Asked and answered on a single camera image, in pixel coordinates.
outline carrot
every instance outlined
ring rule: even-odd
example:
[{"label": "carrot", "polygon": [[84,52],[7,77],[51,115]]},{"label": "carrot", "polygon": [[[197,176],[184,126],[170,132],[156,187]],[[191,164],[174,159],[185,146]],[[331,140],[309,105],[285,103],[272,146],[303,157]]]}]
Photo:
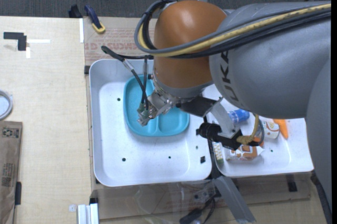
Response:
[{"label": "carrot", "polygon": [[273,119],[276,124],[280,126],[280,132],[283,137],[287,140],[288,139],[288,128],[286,127],[286,121],[284,119]]}]

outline blue divided plate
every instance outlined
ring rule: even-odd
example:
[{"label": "blue divided plate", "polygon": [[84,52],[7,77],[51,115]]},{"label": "blue divided plate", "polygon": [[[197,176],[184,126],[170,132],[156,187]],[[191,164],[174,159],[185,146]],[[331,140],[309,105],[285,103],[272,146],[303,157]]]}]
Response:
[{"label": "blue divided plate", "polygon": [[[154,90],[151,80],[146,83],[146,95]],[[135,77],[130,78],[124,86],[124,116],[128,127],[136,134],[150,137],[163,137],[177,135],[183,132],[190,122],[190,115],[178,108],[170,109],[151,119],[146,126],[141,126],[138,120],[137,109],[142,99],[142,90]]]}]

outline wooden table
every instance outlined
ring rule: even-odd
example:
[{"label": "wooden table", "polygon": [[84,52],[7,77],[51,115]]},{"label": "wooden table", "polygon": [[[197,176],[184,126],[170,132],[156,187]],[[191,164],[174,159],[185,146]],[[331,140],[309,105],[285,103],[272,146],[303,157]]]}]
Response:
[{"label": "wooden table", "polygon": [[[88,204],[92,193],[87,85],[81,20],[0,17],[3,32],[21,32],[31,49],[0,37],[0,88],[13,96],[8,121],[23,123],[19,178],[21,204],[15,223],[76,223],[71,205]],[[308,199],[253,204],[258,223],[325,223],[315,186]],[[102,220],[149,223],[158,217]],[[209,223],[237,223],[228,208],[216,209]]]}]

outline white ring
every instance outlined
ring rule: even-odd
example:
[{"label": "white ring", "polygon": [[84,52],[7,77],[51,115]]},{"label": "white ring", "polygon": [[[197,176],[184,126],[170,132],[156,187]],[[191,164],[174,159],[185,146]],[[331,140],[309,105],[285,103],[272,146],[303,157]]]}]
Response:
[{"label": "white ring", "polygon": [[5,113],[0,114],[0,121],[1,121],[2,119],[5,119],[11,113],[12,108],[13,108],[13,101],[12,101],[10,95],[8,95],[5,91],[2,91],[1,89],[0,89],[0,96],[4,96],[5,99],[9,103],[8,108],[5,111]]}]

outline brown paper bag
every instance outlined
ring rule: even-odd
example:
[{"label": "brown paper bag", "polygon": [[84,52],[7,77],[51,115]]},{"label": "brown paper bag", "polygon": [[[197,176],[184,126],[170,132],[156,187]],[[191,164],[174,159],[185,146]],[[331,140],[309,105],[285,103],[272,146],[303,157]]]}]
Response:
[{"label": "brown paper bag", "polygon": [[0,223],[14,221],[22,122],[0,121]]}]

